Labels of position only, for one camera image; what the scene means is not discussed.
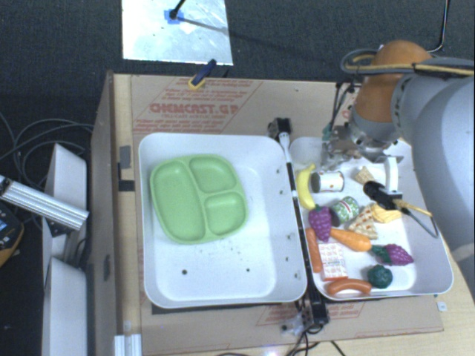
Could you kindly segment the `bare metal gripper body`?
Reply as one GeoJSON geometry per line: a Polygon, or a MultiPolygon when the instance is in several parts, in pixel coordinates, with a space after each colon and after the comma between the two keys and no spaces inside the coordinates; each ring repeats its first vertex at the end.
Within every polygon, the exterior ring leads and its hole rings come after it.
{"type": "Polygon", "coordinates": [[[327,158],[333,162],[365,158],[370,162],[383,162],[389,148],[388,142],[381,142],[351,125],[337,125],[330,132],[325,144],[327,158]]]}

